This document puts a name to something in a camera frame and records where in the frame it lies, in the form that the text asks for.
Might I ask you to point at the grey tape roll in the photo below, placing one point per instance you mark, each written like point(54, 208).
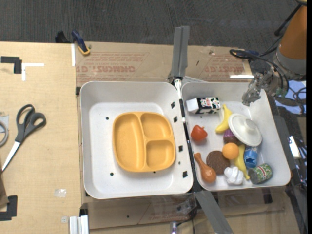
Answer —
point(5, 140)

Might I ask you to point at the orange chicken drumstick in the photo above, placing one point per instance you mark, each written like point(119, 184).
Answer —
point(207, 172)

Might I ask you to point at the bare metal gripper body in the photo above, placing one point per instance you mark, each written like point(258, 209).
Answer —
point(267, 80)

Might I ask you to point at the white toy garlic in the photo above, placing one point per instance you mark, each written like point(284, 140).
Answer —
point(233, 176)

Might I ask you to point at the orange ball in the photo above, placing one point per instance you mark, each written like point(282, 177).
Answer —
point(230, 151)

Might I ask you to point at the cow print milk carton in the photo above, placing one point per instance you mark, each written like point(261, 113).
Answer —
point(207, 105)

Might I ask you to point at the white plastic tray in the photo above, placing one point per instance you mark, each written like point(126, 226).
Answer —
point(270, 155)
point(100, 135)

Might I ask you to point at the brown round biscuit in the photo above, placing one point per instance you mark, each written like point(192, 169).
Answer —
point(216, 161)

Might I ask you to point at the yellow banana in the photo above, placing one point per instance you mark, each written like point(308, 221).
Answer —
point(225, 119)
point(240, 163)

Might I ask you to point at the red toy pepper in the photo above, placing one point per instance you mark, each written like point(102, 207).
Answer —
point(198, 133)

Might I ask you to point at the green can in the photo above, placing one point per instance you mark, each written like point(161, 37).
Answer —
point(260, 174)

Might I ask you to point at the brown cardboard board red print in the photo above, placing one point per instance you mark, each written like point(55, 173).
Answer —
point(136, 64)

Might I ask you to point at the white round lid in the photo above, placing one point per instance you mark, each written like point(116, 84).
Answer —
point(245, 130)

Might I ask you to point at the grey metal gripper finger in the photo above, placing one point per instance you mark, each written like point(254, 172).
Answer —
point(248, 97)
point(257, 94)

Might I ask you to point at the orange divided plate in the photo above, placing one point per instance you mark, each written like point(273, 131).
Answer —
point(131, 142)

